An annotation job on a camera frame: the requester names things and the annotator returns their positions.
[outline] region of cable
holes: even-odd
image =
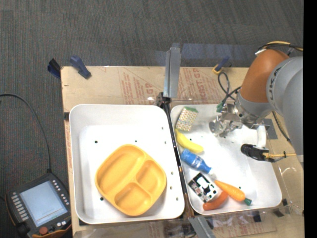
[[[262,45],[261,47],[258,48],[258,51],[259,50],[264,50],[266,48],[272,48],[272,47],[282,47],[282,46],[287,46],[287,47],[290,47],[290,48],[294,48],[298,51],[304,51],[304,48],[303,47],[298,47],[298,46],[294,46],[292,45],[291,43],[289,42],[284,42],[284,41],[273,41],[273,42],[269,42],[269,43],[266,43],[265,45]]]
[[[224,87],[222,86],[221,82],[220,82],[220,75],[223,74],[226,77],[227,80],[227,90],[224,89]],[[226,93],[226,97],[222,100],[222,102],[226,102],[226,100],[230,97],[232,100],[235,100],[235,98],[232,97],[232,94],[237,94],[237,91],[241,88],[241,86],[237,87],[236,89],[234,89],[233,91],[231,91],[229,93],[229,87],[230,87],[230,82],[229,82],[229,78],[228,75],[225,72],[221,72],[218,74],[218,83],[220,85],[220,87],[222,88],[222,90]]]
[[[47,173],[51,173],[52,170],[51,170],[51,156],[50,156],[50,150],[49,150],[49,144],[46,140],[46,137],[45,137],[45,134],[44,134],[44,130],[40,124],[40,121],[36,115],[36,113],[34,112],[33,108],[31,107],[31,105],[25,100],[23,99],[21,96],[17,95],[17,94],[14,94],[14,93],[3,93],[3,94],[0,94],[0,97],[2,96],[13,96],[13,97],[16,97],[20,100],[22,100],[29,108],[30,110],[32,111],[34,117],[36,118],[36,122],[38,123],[40,129],[41,129],[41,132],[42,132],[42,135],[43,135],[43,138],[45,140],[45,143],[46,143],[46,151],[47,151],[47,155],[48,155],[48,169],[46,170]]]
[[[279,130],[281,131],[282,135],[286,138],[286,141],[289,142],[290,144],[292,144],[291,139],[287,136],[286,132],[284,131],[284,129],[282,128],[282,125],[280,123],[280,120],[277,118],[276,112],[272,111],[274,119],[276,121],[277,127],[279,128]]]

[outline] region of toy banana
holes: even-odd
[[[183,133],[179,132],[178,129],[175,129],[175,133],[176,141],[181,147],[188,149],[192,153],[201,153],[204,150],[201,145],[189,140]]]

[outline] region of small box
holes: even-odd
[[[198,111],[196,109],[184,107],[176,122],[176,128],[190,131],[197,115]]]
[[[218,190],[215,185],[202,173],[198,173],[194,178],[192,178],[188,185],[204,203],[212,200],[218,194]]]

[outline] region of blue bottle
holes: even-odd
[[[180,159],[198,171],[201,171],[210,175],[213,174],[212,168],[207,166],[203,158],[190,152],[188,149],[185,149],[183,151],[183,153],[180,155]]]

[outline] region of yellow patterned block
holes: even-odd
[[[198,111],[196,109],[184,107],[176,122],[176,128],[185,131],[190,131],[197,115]]]

